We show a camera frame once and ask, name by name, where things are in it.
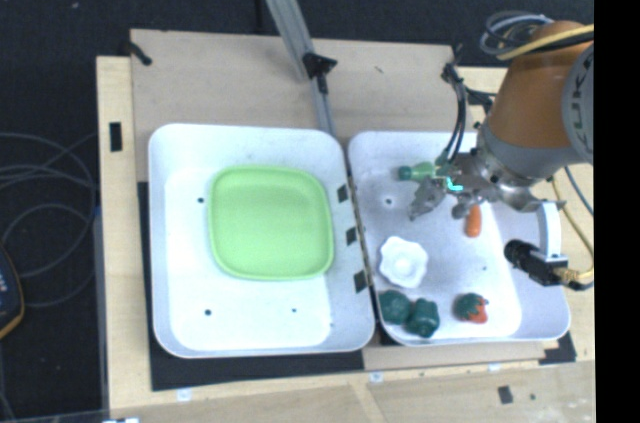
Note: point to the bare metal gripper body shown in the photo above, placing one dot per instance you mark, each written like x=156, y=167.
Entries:
x=482, y=181

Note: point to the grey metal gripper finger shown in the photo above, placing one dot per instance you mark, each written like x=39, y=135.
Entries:
x=462, y=207
x=425, y=198

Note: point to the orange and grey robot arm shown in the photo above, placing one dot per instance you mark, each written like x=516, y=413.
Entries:
x=535, y=96

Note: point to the orange toy carrot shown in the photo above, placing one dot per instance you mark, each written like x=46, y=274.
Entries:
x=473, y=223

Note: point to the green toy bottle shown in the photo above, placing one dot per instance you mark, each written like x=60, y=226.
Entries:
x=417, y=171

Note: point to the white plastic tray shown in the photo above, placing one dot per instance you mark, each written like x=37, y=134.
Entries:
x=190, y=231
x=450, y=261

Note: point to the white toy fried egg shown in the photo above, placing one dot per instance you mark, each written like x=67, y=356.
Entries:
x=402, y=263

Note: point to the thin black and white rod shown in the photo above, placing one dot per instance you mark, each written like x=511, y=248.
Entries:
x=361, y=236

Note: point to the red toy strawberry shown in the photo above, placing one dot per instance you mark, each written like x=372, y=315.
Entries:
x=470, y=309

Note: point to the dark green toy pepper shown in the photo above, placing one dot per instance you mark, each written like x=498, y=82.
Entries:
x=424, y=318
x=394, y=307

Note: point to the green plate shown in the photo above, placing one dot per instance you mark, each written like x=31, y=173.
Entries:
x=270, y=221

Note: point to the brown cardboard board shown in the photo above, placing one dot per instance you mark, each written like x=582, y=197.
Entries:
x=240, y=81

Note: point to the black cylinder on white bracket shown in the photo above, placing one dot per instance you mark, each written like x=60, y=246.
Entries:
x=532, y=261

